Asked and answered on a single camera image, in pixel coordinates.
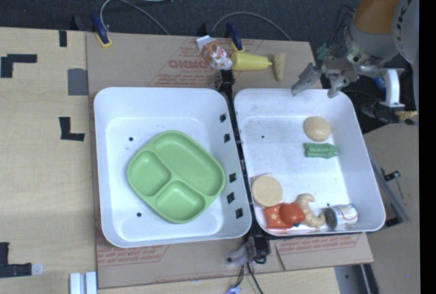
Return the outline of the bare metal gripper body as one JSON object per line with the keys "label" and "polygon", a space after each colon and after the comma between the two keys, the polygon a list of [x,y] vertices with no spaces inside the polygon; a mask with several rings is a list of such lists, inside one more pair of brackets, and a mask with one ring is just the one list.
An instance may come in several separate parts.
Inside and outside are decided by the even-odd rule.
{"label": "bare metal gripper body", "polygon": [[331,80],[347,79],[347,82],[354,82],[360,76],[376,77],[386,63],[385,59],[368,54],[355,44],[324,44],[319,48],[319,60],[324,76]]}

